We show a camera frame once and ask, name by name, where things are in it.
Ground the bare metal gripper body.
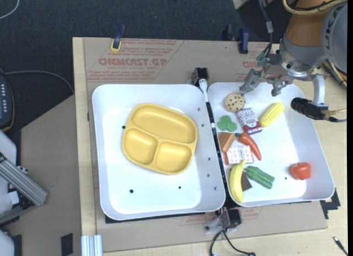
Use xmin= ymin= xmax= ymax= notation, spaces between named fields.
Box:
xmin=260 ymin=53 xmax=313 ymax=83

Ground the tan chocolate chip biscuit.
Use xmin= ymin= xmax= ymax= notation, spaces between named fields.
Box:
xmin=224 ymin=92 xmax=247 ymax=113

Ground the yellow corn cob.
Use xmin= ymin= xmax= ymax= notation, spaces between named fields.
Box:
xmin=259 ymin=102 xmax=286 ymax=128

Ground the red and white carton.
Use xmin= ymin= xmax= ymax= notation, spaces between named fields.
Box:
xmin=235 ymin=107 xmax=264 ymax=135

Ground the green lettuce leaf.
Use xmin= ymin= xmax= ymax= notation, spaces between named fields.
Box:
xmin=216 ymin=115 xmax=238 ymax=132

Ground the thin black and white rod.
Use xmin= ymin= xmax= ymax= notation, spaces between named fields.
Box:
xmin=199 ymin=78 xmax=230 ymax=209

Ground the white plastic tray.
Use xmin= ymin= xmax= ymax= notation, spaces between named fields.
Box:
xmin=91 ymin=83 xmax=227 ymax=221
xmin=206 ymin=81 xmax=335 ymax=208

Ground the orange carrot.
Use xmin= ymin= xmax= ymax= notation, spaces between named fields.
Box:
xmin=234 ymin=131 xmax=263 ymax=162

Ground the orange-brown toast slice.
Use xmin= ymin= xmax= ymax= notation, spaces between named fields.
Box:
xmin=218 ymin=131 xmax=236 ymax=153

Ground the white and red packet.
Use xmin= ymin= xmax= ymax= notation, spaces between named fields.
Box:
xmin=226 ymin=145 xmax=255 ymax=165

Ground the brown cardboard board red print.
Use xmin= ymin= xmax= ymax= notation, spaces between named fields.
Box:
xmin=82 ymin=37 xmax=329 ymax=253

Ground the green asparagus bundle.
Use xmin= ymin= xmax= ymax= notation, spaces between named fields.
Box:
xmin=245 ymin=165 xmax=276 ymax=190

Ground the yellow divided plate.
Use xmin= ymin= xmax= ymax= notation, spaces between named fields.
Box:
xmin=121 ymin=103 xmax=199 ymax=176

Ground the yellow banana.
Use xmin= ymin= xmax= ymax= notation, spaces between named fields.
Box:
xmin=229 ymin=158 xmax=248 ymax=204

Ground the brown chocolate square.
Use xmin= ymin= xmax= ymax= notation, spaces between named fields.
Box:
xmin=240 ymin=172 xmax=253 ymax=192

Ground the black pen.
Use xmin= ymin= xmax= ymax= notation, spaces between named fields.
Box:
xmin=333 ymin=236 xmax=347 ymax=256

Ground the black cylinder on white bracket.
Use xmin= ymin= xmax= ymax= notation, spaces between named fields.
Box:
xmin=290 ymin=74 xmax=330 ymax=121

